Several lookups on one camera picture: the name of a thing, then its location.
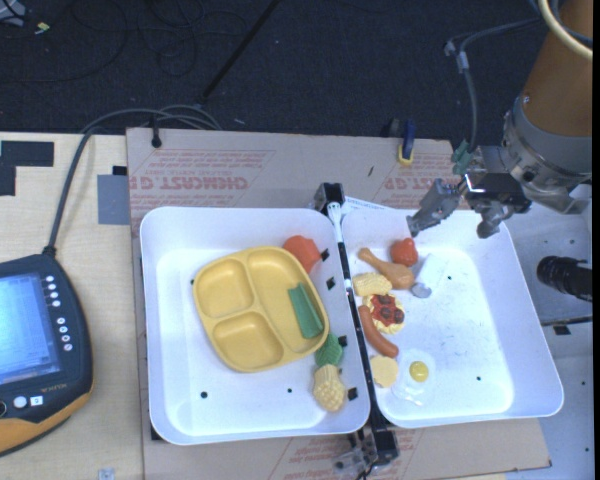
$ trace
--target black floor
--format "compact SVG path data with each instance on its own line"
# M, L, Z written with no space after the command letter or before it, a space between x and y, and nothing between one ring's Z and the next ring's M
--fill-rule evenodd
M458 143L471 106L446 41L537 17L529 0L274 1L19 0L23 25L0 22L0 131L78 133L122 111L103 121L120 133L145 110L204 103L225 130L377 136L409 118L417 137ZM546 31L538 21L467 47L478 143L499 143Z

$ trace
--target touch screen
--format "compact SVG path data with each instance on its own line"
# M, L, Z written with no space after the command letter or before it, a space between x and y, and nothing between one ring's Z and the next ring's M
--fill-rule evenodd
M0 278L0 385L60 369L40 278Z

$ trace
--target toy hot dog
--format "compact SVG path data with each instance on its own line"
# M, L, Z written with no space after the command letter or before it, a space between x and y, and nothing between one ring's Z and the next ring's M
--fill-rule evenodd
M369 307L364 305L360 306L358 312L360 313L362 330L364 331L364 335L369 344L383 356L392 358L397 357L399 352L398 346L385 338L376 328Z

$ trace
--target cardboard sheet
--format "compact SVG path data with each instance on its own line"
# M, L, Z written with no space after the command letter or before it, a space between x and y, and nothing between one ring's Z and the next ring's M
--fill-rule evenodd
M416 140L409 166L399 139L160 130L127 131L144 469L148 479L339 479L346 436L294 437L181 447L152 439L138 227L159 206L310 207L320 184L394 208L418 208L433 179L457 183L446 141ZM400 456L374 478L457 478L550 466L536 419L396 429Z

